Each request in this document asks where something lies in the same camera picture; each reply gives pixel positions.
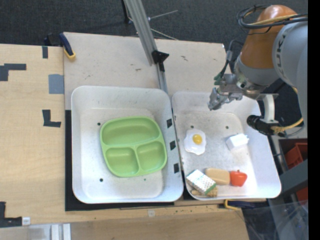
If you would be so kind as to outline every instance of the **black cable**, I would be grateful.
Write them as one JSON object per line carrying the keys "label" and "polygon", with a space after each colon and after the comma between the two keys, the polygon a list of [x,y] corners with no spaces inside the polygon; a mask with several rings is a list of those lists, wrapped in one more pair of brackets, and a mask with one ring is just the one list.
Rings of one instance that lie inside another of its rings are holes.
{"label": "black cable", "polygon": [[244,43],[243,43],[243,42],[240,42],[240,41],[238,41],[238,40],[232,40],[232,41],[230,42],[228,51],[230,51],[230,53],[232,53],[231,56],[230,56],[230,58],[229,58],[229,66],[230,66],[230,71],[231,71],[231,73],[234,73],[234,71],[235,71],[234,65],[233,65],[233,64],[231,65],[231,63],[234,63],[234,62],[237,60],[237,57],[238,57],[238,56],[234,56],[234,59],[232,59],[232,55],[233,55],[232,49],[233,49],[234,43],[237,43],[237,44],[240,45],[241,47],[244,46]]}
{"label": "black cable", "polygon": [[266,32],[270,30],[271,27],[274,26],[281,26],[281,25],[288,25],[292,23],[297,23],[297,22],[305,22],[308,21],[308,14],[307,13],[300,13],[296,14],[293,16],[290,16],[285,19],[281,19],[279,21],[273,22],[273,23],[268,23],[268,24],[261,24],[261,25],[252,25],[250,23],[245,23],[244,19],[249,15],[252,14],[256,11],[261,11],[269,7],[270,5],[255,5],[253,7],[243,9],[237,13],[237,21],[238,24],[244,28],[244,29],[263,29],[263,28],[269,28]]}
{"label": "black cable", "polygon": [[244,44],[238,40],[232,40],[229,44],[229,47],[228,47],[228,50],[227,50],[227,54],[226,54],[226,60],[225,60],[225,64],[222,68],[222,70],[220,71],[220,73],[216,76],[216,77],[219,77],[220,79],[224,76],[226,70],[227,70],[227,66],[230,62],[233,62],[232,60],[232,48],[233,48],[233,45],[234,43],[237,43],[241,46],[243,46]]}
{"label": "black cable", "polygon": [[255,32],[255,33],[248,33],[248,36],[252,36],[252,35],[262,35],[262,34],[266,34],[269,32],[269,30],[271,29],[271,26],[265,31],[265,32]]}

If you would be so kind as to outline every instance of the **small box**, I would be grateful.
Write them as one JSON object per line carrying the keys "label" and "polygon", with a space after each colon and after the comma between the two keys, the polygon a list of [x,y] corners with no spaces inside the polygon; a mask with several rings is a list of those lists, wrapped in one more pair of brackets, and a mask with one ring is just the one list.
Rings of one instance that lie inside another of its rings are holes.
{"label": "small box", "polygon": [[243,133],[231,136],[226,140],[226,145],[228,149],[231,151],[235,148],[239,148],[243,145],[248,144],[249,138],[247,135],[244,135]]}
{"label": "small box", "polygon": [[198,169],[194,170],[186,177],[186,182],[198,190],[202,195],[206,195],[216,187],[216,182]]}

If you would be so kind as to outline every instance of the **red crate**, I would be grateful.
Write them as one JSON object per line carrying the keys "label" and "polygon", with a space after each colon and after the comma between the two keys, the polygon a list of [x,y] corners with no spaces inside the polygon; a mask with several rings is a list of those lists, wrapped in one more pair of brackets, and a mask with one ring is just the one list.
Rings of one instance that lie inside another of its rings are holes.
{"label": "red crate", "polygon": [[[294,148],[290,149],[285,155],[285,161],[288,169],[295,167],[308,158],[308,143],[295,143]],[[308,187],[305,187],[298,192],[296,196],[299,201],[308,200]]]}

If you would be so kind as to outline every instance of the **white sink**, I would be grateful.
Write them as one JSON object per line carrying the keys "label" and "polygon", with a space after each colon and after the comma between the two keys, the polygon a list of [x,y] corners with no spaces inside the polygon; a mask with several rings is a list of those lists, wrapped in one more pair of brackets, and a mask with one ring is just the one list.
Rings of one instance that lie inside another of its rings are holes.
{"label": "white sink", "polygon": [[[167,163],[162,170],[135,177],[117,177],[109,171],[100,144],[100,129],[106,121],[129,116],[147,116],[159,125],[167,150]],[[80,86],[71,95],[71,118],[72,188],[81,202],[173,202],[180,198],[184,186],[179,151],[171,101],[164,91]]]}
{"label": "white sink", "polygon": [[[198,200],[275,198],[281,192],[281,182],[267,136],[247,125],[250,115],[261,115],[257,101],[243,97],[240,101],[224,104],[221,109],[210,111],[207,106],[210,93],[179,91],[172,97],[172,108],[179,152],[184,175],[198,169],[224,169],[245,172],[247,180],[242,187],[221,185],[217,197],[192,195]],[[184,147],[186,131],[195,128],[206,137],[205,153],[196,155]],[[245,134],[248,144],[230,151],[226,140]]]}

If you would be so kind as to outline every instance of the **black tape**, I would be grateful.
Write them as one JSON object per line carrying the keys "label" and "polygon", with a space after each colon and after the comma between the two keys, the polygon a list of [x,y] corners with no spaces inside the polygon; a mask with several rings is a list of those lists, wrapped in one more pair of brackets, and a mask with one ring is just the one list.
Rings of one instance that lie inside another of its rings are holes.
{"label": "black tape", "polygon": [[175,164],[173,165],[173,170],[174,170],[174,173],[175,173],[175,174],[180,171],[180,169],[179,169],[179,164],[178,164],[178,163],[175,163]]}
{"label": "black tape", "polygon": [[48,59],[48,47],[47,46],[42,46],[42,58]]}
{"label": "black tape", "polygon": [[51,121],[51,111],[49,109],[43,109],[42,110],[43,114],[43,126],[48,126],[48,127],[60,127],[61,122],[52,122]]}
{"label": "black tape", "polygon": [[176,147],[176,142],[175,141],[171,141],[170,142],[170,150],[173,150]]}
{"label": "black tape", "polygon": [[170,126],[172,126],[172,119],[171,118],[166,121],[166,127],[169,128]]}
{"label": "black tape", "polygon": [[9,70],[5,66],[0,66],[0,81],[8,81]]}
{"label": "black tape", "polygon": [[6,202],[0,201],[0,228],[22,226],[22,217],[6,218]]}
{"label": "black tape", "polygon": [[27,70],[27,64],[5,63],[0,66],[0,81],[8,81],[9,70]]}

